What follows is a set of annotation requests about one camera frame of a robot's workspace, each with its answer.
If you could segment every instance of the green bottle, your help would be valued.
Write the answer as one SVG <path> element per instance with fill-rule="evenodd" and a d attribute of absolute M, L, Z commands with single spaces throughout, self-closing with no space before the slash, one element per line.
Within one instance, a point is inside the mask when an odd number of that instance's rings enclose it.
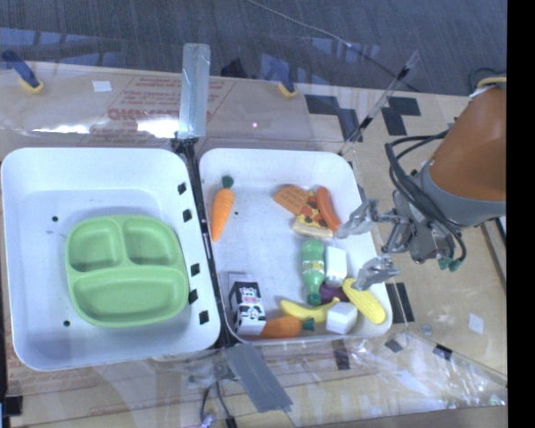
<path fill-rule="evenodd" d="M 321 304 L 319 287 L 325 280 L 325 248 L 317 239 L 309 239 L 301 245 L 301 273 L 303 283 L 307 286 L 307 303 L 311 306 Z"/>

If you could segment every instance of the toy banana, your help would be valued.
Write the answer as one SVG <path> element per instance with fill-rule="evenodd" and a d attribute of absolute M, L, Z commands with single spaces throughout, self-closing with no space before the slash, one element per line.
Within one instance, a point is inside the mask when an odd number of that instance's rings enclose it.
<path fill-rule="evenodd" d="M 378 299 L 368 290 L 359 291 L 351 287 L 355 281 L 353 277 L 349 277 L 342 283 L 342 290 L 349 298 L 349 301 L 353 303 L 358 312 L 368 318 L 374 324 L 381 324 L 386 318 L 386 312 L 383 305 Z"/>
<path fill-rule="evenodd" d="M 333 297 L 327 304 L 317 307 L 305 307 L 289 300 L 279 301 L 279 307 L 288 316 L 294 316 L 301 322 L 313 317 L 315 325 L 323 324 L 327 320 L 327 311 L 339 302 L 337 297 Z"/>

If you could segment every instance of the carrot green top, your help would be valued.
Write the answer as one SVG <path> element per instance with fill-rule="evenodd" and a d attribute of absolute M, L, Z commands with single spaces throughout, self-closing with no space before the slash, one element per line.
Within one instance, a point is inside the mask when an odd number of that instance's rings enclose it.
<path fill-rule="evenodd" d="M 224 188 L 229 189 L 232 185 L 234 185 L 234 180 L 230 176 L 222 177 L 222 186 Z"/>

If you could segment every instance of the green plate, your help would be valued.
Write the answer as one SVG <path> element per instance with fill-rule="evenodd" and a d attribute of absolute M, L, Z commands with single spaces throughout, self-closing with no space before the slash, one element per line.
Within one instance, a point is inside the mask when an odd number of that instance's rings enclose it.
<path fill-rule="evenodd" d="M 188 274 L 175 232 L 157 218 L 115 215 L 75 225 L 65 267 L 76 311 L 98 326 L 147 325 L 188 302 Z"/>

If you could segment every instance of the brown waffle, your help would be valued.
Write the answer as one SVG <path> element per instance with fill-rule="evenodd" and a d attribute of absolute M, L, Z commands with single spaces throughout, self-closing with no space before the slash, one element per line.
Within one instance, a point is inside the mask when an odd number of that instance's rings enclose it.
<path fill-rule="evenodd" d="M 309 192 L 296 185 L 285 185 L 274 195 L 276 202 L 296 216 L 301 213 L 308 199 Z"/>

